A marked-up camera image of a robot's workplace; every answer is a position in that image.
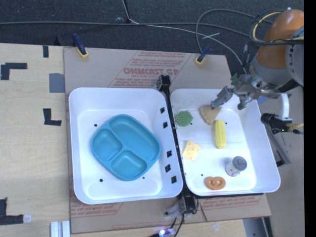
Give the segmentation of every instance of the black tape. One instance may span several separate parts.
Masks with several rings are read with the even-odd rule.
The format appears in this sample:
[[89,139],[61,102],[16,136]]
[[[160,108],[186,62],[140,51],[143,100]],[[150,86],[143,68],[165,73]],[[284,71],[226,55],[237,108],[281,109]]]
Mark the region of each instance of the black tape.
[[9,80],[10,69],[6,65],[1,65],[0,80]]
[[28,64],[27,63],[5,63],[4,65],[1,65],[0,68],[0,80],[9,80],[10,76],[10,69],[27,69]]
[[27,69],[28,68],[28,64],[27,63],[15,63],[15,62],[6,62],[5,65],[9,68],[9,69]]
[[61,126],[61,120],[51,120],[51,109],[44,108],[44,124]]
[[23,223],[23,214],[17,216],[9,216],[6,214],[6,201],[5,199],[0,199],[0,225],[13,225]]
[[43,57],[48,58],[49,57],[49,52],[48,52],[48,45],[43,46]]

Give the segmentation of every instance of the black cable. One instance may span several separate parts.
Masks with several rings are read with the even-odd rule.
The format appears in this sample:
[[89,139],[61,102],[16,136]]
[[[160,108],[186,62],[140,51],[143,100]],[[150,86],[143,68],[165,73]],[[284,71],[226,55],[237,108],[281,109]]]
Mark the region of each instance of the black cable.
[[192,214],[196,214],[196,213],[198,212],[198,207],[199,207],[199,201],[198,201],[198,199],[197,199],[197,207],[196,207],[196,209],[192,212]]
[[256,38],[256,29],[259,26],[259,24],[267,17],[281,14],[284,10],[271,10],[265,13],[262,13],[261,15],[257,16],[254,20],[254,22],[250,26],[249,31],[249,38],[252,42],[259,44],[259,45],[293,45],[293,44],[304,44],[304,40],[302,39],[294,39],[293,37],[291,39],[275,39],[272,41],[263,41]]
[[177,236],[177,234],[178,234],[178,232],[179,232],[179,230],[180,230],[180,228],[181,228],[183,222],[184,222],[184,213],[182,213],[182,220],[181,220],[181,222],[180,222],[180,225],[179,225],[179,227],[178,227],[178,230],[177,230],[176,234],[175,234],[173,237],[176,237],[176,236]]
[[129,13],[128,13],[128,8],[127,8],[126,0],[122,0],[122,2],[123,2],[123,6],[124,6],[124,9],[125,9],[126,16],[127,16],[127,22],[128,22],[128,23],[135,23],[135,22],[129,17]]
[[[35,25],[35,24],[64,24],[64,25],[92,25],[92,26],[172,26],[172,25],[196,25],[194,22],[174,22],[174,23],[137,23],[137,24],[127,24],[127,23],[97,23],[97,22],[76,22],[76,21],[18,21],[18,22],[0,22],[0,25]],[[248,34],[236,31],[234,29],[223,27],[214,24],[200,23],[199,25],[210,26],[215,28],[221,28],[227,31],[231,31],[245,37]]]
[[176,218],[174,219],[174,221],[172,222],[172,225],[171,225],[170,228],[173,228],[173,227],[174,227],[174,224],[176,223],[177,219],[178,219],[178,217],[176,217]]

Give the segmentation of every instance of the blue clamp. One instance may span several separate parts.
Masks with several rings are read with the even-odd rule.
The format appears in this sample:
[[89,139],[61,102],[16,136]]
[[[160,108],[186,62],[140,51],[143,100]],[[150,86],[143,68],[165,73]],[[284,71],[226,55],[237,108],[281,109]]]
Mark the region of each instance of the blue clamp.
[[78,36],[78,34],[73,34],[72,35],[73,41],[76,43],[77,45],[77,51],[79,53],[79,55],[82,58],[85,58],[89,55],[89,53],[85,50],[85,47],[83,45],[83,42],[81,41],[80,37]]
[[201,54],[200,56],[198,56],[198,57],[194,60],[195,64],[201,65],[201,64],[203,63],[203,61],[204,61],[204,57],[207,55],[207,53],[208,53],[210,50],[211,50],[211,47],[208,45],[208,46],[204,49],[204,51],[202,52],[202,54]]

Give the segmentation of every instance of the wire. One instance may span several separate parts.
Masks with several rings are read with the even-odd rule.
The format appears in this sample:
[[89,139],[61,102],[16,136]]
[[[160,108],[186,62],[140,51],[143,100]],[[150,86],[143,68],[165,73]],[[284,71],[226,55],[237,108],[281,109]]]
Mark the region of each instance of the wire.
[[[69,24],[69,25],[100,25],[100,26],[119,26],[119,27],[133,27],[133,26],[150,26],[150,27],[160,27],[160,28],[165,28],[165,29],[173,29],[173,30],[179,30],[179,31],[184,31],[184,32],[188,32],[188,33],[192,33],[195,34],[194,31],[190,31],[190,30],[186,30],[186,29],[182,29],[182,28],[176,28],[176,27],[169,27],[168,25],[196,25],[196,23],[193,22],[175,22],[175,23],[136,23],[135,21],[133,21],[134,24],[126,24],[126,23],[97,23],[97,22],[77,22],[77,21],[19,21],[19,22],[0,22],[0,25],[32,25],[32,24]],[[222,27],[222,26],[218,26],[218,25],[213,25],[213,24],[200,24],[200,25],[205,25],[205,26],[211,26],[211,27],[217,27],[217,28],[221,28],[221,29],[225,29],[228,31],[232,31],[244,36],[248,36],[247,34],[244,34],[242,32],[238,32],[235,31],[233,29],[229,29],[226,27]],[[229,48],[227,45],[223,44],[222,42],[220,42],[217,39],[214,39],[212,37],[209,37],[207,35],[201,34],[201,33],[197,33],[198,35],[201,35],[203,37],[208,37],[209,39],[212,39],[213,41],[216,41],[218,43],[220,43],[222,46],[224,46],[225,48],[227,48],[229,51],[231,51],[233,53],[233,55],[239,60],[238,56],[236,55],[236,53]]]
[[123,6],[124,6],[125,13],[126,13],[126,16],[127,16],[128,20],[129,20],[130,22],[134,23],[134,24],[138,24],[138,23],[136,23],[134,20],[132,20],[132,19],[129,17],[129,13],[128,13],[128,10],[127,10],[127,6],[126,6],[125,0],[122,0],[122,2],[123,2]]
[[192,212],[192,214],[196,214],[196,213],[198,212],[198,207],[199,207],[199,201],[198,201],[198,199],[197,199],[197,207],[196,207],[196,209]]
[[176,218],[174,219],[174,221],[172,222],[172,225],[171,225],[170,228],[173,228],[173,227],[174,227],[174,224],[176,223],[177,219],[178,219],[178,217],[176,217]]
[[266,13],[261,14],[258,16],[255,21],[252,23],[250,27],[249,32],[249,38],[251,41],[260,44],[260,45],[293,45],[293,44],[304,44],[304,37],[298,37],[298,38],[290,38],[290,39],[275,39],[273,41],[263,41],[260,39],[257,39],[256,37],[256,30],[259,26],[259,24],[265,20],[268,17],[271,17],[273,15],[281,14],[284,10],[274,10],[274,11],[268,11]]
[[200,25],[200,21],[201,19],[207,15],[207,14],[210,14],[212,12],[216,12],[216,11],[225,11],[225,12],[232,12],[232,13],[237,13],[237,14],[241,14],[241,15],[245,15],[245,16],[248,16],[248,17],[251,17],[251,18],[255,18],[255,16],[253,15],[250,15],[250,14],[247,14],[247,13],[243,13],[243,12],[240,12],[240,11],[235,11],[235,10],[229,10],[229,9],[213,9],[213,10],[208,10],[206,12],[204,12],[197,20],[197,23],[196,23],[196,41],[197,41],[197,46],[198,46],[198,49],[200,51],[200,53],[203,52],[202,48],[201,48],[201,45],[198,41],[198,26]]
[[179,227],[178,227],[178,229],[177,229],[176,234],[175,234],[173,237],[176,237],[176,236],[178,235],[178,232],[180,231],[180,228],[181,228],[183,222],[184,222],[184,213],[182,213],[182,220],[181,220],[181,222],[180,222],[180,225],[179,225]]

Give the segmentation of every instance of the cheese wedge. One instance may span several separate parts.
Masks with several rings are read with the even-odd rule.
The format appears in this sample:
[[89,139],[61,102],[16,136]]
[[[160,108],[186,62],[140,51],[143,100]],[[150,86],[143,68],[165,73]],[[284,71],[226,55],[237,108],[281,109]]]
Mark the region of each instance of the cheese wedge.
[[210,105],[200,107],[199,111],[203,120],[208,124],[213,124],[222,107],[217,106],[212,110]]
[[184,150],[182,152],[182,156],[190,159],[190,160],[194,160],[198,154],[198,150],[200,149],[200,145],[191,141],[191,140],[188,140],[185,147],[184,147]]

